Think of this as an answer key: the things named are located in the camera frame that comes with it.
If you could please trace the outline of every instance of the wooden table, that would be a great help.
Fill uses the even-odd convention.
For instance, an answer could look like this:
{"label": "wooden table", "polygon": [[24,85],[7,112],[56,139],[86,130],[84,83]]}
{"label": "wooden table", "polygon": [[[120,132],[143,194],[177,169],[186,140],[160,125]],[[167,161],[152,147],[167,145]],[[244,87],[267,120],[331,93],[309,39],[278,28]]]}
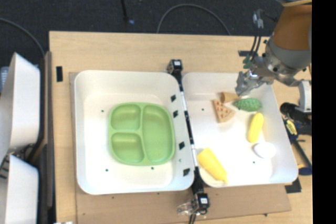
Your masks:
{"label": "wooden table", "polygon": [[[71,73],[83,70],[164,71],[171,59],[181,59],[184,73],[239,72],[239,50],[249,50],[253,37],[84,33],[51,31],[51,100],[54,134],[56,217],[74,223],[187,223],[176,205],[192,193],[85,194],[76,182],[72,141]],[[309,72],[297,78],[309,79]],[[298,103],[298,88],[277,81],[278,104]],[[311,157],[311,137],[302,147]],[[303,160],[295,152],[298,163]],[[299,176],[302,192],[288,194],[284,185],[206,188],[212,205],[202,223],[312,223],[312,176]]]}

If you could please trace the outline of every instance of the white round object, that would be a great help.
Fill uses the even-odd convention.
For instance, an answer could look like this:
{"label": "white round object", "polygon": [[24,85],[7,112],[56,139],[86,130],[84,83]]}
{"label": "white round object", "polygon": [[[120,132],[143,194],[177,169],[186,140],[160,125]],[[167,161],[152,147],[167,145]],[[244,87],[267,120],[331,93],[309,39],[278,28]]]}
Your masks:
{"label": "white round object", "polygon": [[260,142],[253,147],[253,150],[264,159],[272,158],[276,153],[275,146],[270,142]]}

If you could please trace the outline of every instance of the green plate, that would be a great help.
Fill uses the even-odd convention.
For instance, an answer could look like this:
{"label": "green plate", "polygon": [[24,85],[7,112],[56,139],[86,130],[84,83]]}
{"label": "green plate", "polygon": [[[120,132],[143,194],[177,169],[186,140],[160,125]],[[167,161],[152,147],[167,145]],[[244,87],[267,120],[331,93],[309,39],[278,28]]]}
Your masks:
{"label": "green plate", "polygon": [[113,156],[131,165],[158,165],[175,153],[172,117],[161,105],[122,103],[109,115],[109,142]]}

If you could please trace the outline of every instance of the brown cylinder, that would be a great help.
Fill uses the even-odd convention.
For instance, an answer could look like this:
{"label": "brown cylinder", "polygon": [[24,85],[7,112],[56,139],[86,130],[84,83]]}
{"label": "brown cylinder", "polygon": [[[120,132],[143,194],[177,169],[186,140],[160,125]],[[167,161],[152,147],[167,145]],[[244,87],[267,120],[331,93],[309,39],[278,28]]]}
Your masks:
{"label": "brown cylinder", "polygon": [[312,5],[285,7],[272,34],[274,43],[283,49],[309,50],[311,21]]}

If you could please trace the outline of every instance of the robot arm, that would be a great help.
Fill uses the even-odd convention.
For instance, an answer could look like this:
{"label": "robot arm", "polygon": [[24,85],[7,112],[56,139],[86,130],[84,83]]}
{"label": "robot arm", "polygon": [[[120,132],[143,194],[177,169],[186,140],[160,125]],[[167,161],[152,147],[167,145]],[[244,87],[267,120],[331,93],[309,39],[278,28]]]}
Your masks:
{"label": "robot arm", "polygon": [[[258,46],[253,51],[254,44],[244,60],[244,68],[248,70],[239,73],[238,95],[247,95],[252,89],[264,83],[272,84],[274,80],[290,87],[299,86],[302,82],[294,76],[311,63],[312,0],[277,1],[284,9],[262,56],[257,55]],[[254,21],[260,28],[262,21],[258,15],[254,14]]]}

